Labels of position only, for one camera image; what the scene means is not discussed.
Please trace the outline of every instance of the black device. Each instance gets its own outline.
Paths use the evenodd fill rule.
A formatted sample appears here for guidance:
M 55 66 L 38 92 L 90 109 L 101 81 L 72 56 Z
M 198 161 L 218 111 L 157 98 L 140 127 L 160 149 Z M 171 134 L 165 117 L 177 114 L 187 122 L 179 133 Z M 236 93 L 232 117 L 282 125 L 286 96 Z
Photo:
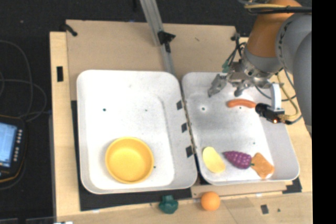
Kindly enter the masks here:
M 26 147 L 24 121 L 0 115 L 0 183 L 13 180 L 19 175 Z

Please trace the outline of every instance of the black bracket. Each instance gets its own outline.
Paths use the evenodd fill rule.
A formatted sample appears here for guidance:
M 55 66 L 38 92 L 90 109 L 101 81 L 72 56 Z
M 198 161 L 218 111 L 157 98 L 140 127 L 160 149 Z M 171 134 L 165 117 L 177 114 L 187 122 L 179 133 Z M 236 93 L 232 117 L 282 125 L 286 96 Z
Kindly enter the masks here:
M 171 52 L 169 43 L 176 37 L 173 34 L 166 33 L 164 31 L 158 32 L 157 36 L 161 45 L 164 45 L 166 52 Z

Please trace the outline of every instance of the orange sausage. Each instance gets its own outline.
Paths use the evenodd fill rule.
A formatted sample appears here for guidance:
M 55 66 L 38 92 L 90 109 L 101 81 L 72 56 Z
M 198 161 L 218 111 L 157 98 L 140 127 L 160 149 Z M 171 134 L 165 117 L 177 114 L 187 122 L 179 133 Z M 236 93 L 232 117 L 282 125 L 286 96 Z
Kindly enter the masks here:
M 251 108 L 251 109 L 255 108 L 256 105 L 257 105 L 255 102 L 253 102 L 251 100 L 242 99 L 242 98 L 230 100 L 226 104 L 229 108 L 233 108 L 234 106 L 242 105 L 242 106 L 246 106 L 246 107 Z

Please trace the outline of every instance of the device screen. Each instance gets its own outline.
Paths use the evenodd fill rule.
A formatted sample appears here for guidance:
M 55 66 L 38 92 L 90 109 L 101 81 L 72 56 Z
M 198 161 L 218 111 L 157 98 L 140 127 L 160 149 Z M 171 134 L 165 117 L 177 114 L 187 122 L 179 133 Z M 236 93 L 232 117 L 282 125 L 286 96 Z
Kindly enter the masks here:
M 10 167 L 17 127 L 0 122 L 0 165 Z

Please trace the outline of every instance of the orange ball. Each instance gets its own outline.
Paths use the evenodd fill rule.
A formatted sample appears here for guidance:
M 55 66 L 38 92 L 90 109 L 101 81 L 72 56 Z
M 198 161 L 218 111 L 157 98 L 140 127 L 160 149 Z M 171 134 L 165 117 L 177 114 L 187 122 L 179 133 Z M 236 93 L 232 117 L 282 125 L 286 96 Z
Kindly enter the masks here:
M 214 191 L 208 191 L 201 197 L 201 206 L 207 211 L 215 211 L 219 208 L 221 199 Z

